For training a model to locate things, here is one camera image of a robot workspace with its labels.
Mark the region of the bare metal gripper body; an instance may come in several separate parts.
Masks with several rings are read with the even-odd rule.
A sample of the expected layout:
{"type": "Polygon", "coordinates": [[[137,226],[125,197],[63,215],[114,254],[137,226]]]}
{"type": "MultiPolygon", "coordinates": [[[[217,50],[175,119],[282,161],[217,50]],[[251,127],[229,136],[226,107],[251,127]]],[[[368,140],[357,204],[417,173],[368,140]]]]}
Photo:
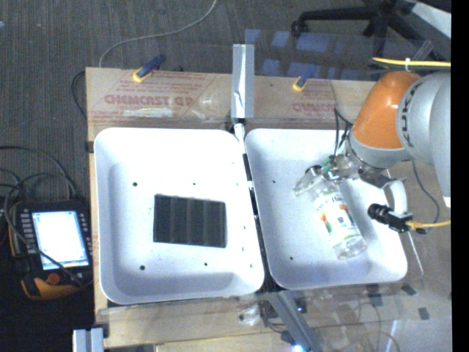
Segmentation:
{"type": "Polygon", "coordinates": [[[359,178],[360,173],[365,171],[366,163],[354,153],[339,153],[329,155],[320,167],[322,176],[326,180],[340,182],[359,178]]]}

